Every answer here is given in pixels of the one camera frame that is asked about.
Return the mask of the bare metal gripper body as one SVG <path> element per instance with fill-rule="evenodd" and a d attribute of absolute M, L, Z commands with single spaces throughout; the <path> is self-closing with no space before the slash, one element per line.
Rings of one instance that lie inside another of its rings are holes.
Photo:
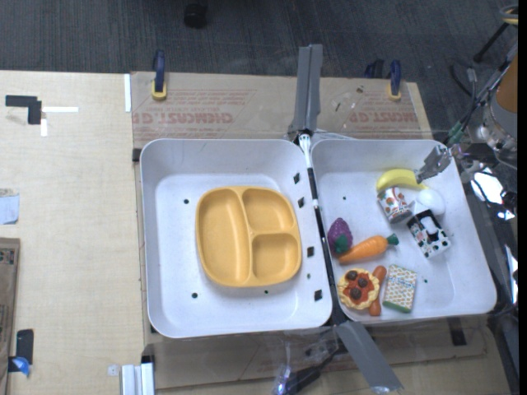
<path fill-rule="evenodd" d="M 460 144 L 465 157 L 488 164 L 518 166 L 517 116 L 474 115 L 458 121 L 450 130 L 450 144 Z"/>

